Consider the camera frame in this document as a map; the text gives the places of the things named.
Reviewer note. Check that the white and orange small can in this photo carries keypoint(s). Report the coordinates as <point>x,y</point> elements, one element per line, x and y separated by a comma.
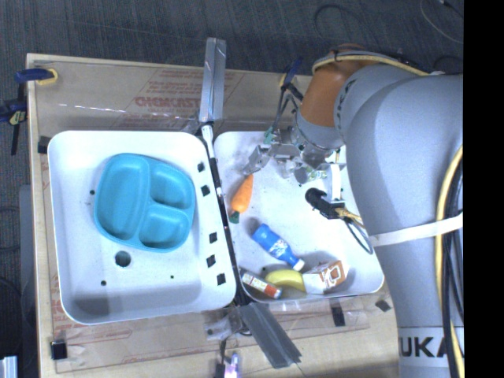
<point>260,285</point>

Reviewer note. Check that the black cylinder on white bracket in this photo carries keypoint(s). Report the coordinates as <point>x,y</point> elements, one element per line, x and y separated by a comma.
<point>323,203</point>

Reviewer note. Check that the blue divided plate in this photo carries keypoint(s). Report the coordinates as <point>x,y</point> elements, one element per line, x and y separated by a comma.
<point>126,203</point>

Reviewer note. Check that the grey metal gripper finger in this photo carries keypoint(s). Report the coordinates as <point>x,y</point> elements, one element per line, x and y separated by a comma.
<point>301,175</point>
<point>256,160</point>

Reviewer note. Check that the orange carrot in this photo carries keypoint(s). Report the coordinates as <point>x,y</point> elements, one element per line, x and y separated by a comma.
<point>242,197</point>

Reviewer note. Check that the white and orange carton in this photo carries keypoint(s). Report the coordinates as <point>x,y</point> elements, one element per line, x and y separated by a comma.
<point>325,277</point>

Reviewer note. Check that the clear plastic bottle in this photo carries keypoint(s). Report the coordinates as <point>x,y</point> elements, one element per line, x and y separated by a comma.
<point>318,175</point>

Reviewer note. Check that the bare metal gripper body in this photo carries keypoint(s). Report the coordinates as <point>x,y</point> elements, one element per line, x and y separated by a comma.
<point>285,145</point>

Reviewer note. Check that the blue bottle white label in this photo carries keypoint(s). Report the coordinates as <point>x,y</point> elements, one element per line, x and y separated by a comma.
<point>273,244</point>

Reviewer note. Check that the yellow banana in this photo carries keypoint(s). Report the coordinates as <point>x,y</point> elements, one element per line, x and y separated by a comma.
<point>287,279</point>

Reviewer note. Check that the brown cardboard board red print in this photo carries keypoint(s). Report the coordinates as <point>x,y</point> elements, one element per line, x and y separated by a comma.
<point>118,93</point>

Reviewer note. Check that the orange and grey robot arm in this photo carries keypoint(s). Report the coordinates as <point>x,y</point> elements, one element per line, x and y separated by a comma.
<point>397,164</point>

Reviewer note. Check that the white plastic tray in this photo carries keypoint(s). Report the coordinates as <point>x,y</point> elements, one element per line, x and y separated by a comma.
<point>157,290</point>
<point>283,207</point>

